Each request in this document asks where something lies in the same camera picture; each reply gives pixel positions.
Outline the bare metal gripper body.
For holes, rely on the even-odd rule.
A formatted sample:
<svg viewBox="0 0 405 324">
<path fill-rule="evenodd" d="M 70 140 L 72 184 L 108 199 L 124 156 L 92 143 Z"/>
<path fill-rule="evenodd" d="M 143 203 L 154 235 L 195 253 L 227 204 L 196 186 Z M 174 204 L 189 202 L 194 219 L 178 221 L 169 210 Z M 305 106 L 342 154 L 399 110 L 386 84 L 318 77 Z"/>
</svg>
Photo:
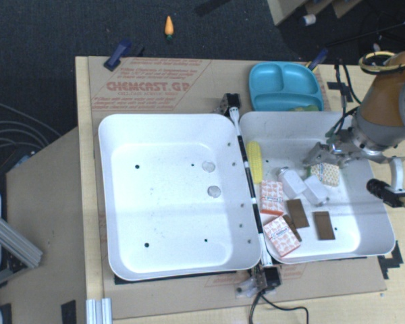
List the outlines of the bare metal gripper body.
<svg viewBox="0 0 405 324">
<path fill-rule="evenodd" d="M 336 154 L 350 153 L 352 160 L 368 159 L 370 161 L 385 161 L 384 148 L 375 144 L 365 136 L 357 127 L 349 127 L 339 132 L 334 132 L 327 138 L 331 159 L 336 161 Z"/>
</svg>

